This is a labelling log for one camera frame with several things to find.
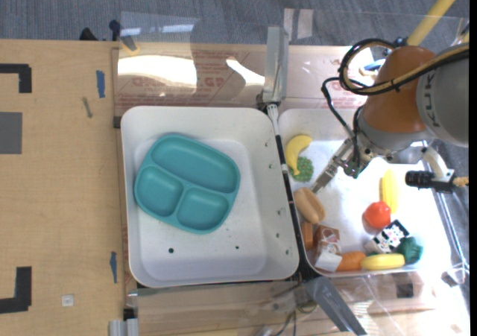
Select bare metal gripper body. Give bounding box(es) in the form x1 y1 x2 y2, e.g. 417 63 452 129
332 136 394 180

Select green grapes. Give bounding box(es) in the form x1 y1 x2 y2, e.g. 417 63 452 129
289 156 315 184

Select tan bread roll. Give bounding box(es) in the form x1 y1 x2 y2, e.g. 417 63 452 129
293 187 326 226

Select white plastic tray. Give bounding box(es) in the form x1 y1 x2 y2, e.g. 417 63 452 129
119 104 300 288
277 107 455 278

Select yellow banana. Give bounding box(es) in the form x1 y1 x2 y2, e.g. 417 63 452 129
285 134 314 177

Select yellow corn cob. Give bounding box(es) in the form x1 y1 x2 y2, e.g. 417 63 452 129
379 168 399 214

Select red-orange pepper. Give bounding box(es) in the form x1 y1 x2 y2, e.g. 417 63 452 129
363 200 392 230

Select small orange block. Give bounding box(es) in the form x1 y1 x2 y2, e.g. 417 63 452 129
300 221 315 251

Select brown and white carton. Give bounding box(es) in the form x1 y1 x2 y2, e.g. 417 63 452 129
312 224 344 273

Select black and white carton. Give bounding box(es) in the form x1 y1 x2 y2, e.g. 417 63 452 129
371 219 411 255

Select orange carrot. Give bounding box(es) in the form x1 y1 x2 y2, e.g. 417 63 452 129
336 250 367 273

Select yellow oval toy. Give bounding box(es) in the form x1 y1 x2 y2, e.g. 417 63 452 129
359 253 406 272

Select green broccoli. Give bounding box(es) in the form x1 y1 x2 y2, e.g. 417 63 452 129
395 236 425 265

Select teal divided plate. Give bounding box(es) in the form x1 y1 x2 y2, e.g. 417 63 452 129
133 133 242 236

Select black cylinder on white bracket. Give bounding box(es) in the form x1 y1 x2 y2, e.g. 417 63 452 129
405 145 458 194

